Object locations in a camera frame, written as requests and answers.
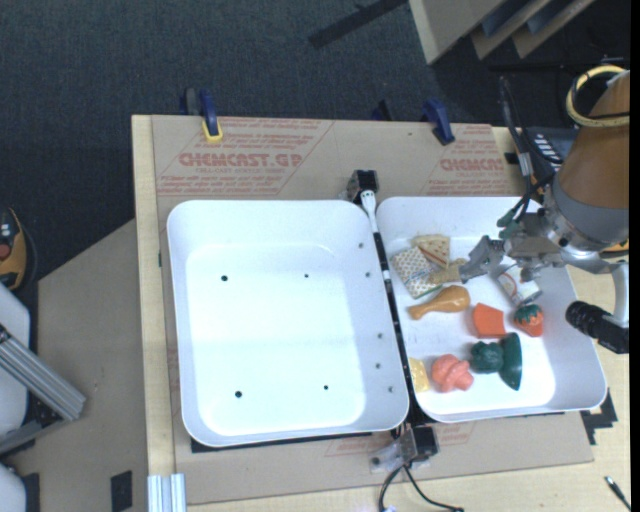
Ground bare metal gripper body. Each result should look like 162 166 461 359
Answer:
501 210 626 275

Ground small white can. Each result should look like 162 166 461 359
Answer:
496 264 544 306

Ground beige biscuit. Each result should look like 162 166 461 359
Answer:
429 257 469 286

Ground beige sandwich wedge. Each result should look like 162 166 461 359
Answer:
412 233 452 266

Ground red strawberry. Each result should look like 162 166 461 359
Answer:
513 303 545 337

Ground orange chicken drumstick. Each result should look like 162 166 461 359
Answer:
408 284 472 322

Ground orange wedge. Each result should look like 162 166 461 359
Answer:
472 302 507 341

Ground white patterned packet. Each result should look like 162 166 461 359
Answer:
389 246 442 300

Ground white plastic tray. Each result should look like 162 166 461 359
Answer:
165 198 411 448
374 195 609 424

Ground dark green cone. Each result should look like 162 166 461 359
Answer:
499 332 524 392

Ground green broccoli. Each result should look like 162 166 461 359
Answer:
469 340 504 375

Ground thin black and white rod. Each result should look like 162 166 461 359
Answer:
359 189 416 427

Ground pink orange shrimp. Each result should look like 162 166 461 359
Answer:
430 353 475 394

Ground yellow cheese piece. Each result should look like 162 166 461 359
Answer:
408 356 432 393

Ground brown cardboard board red print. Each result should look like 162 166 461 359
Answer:
149 115 596 506

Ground black cylinder on white bracket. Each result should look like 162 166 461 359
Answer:
564 259 631 355

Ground black block with thin wires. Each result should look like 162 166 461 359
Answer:
348 168 380 201
369 424 441 472

